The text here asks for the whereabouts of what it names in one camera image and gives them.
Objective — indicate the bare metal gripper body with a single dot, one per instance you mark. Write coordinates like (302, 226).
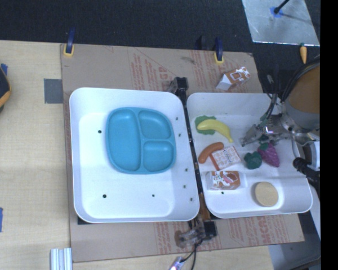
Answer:
(279, 129)

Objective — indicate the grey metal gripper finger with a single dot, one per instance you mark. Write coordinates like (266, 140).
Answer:
(253, 140)
(249, 134)

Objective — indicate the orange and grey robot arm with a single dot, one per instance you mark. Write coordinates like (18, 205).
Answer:
(305, 94)

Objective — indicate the green broccoli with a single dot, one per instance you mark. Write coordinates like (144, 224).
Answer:
(253, 160)

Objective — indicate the purple grapes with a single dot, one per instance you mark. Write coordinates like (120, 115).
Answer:
(270, 155)

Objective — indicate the orange and white flat packet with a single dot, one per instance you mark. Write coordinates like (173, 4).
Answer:
(226, 157)

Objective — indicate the yellow banana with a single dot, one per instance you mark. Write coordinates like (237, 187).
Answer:
(217, 126)

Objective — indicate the orange sausage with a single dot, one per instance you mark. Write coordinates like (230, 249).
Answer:
(209, 151)

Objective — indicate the orange and white carton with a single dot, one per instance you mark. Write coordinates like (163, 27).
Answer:
(225, 180)
(233, 79)

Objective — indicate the green lettuce leaf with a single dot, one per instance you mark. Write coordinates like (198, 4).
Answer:
(200, 119)

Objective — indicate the tan round biscuit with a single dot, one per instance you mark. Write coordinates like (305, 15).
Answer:
(266, 194)

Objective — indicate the white plastic tray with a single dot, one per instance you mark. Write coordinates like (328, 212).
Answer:
(236, 204)
(129, 195)

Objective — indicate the orange carrot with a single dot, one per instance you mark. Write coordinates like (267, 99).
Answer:
(303, 53)

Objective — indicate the blue divided plate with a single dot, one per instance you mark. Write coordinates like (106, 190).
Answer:
(124, 139)

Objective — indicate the brown cardboard board red print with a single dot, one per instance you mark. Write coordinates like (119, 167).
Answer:
(129, 66)

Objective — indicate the black cylinder on white bracket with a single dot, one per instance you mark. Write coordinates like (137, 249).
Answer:
(305, 166)

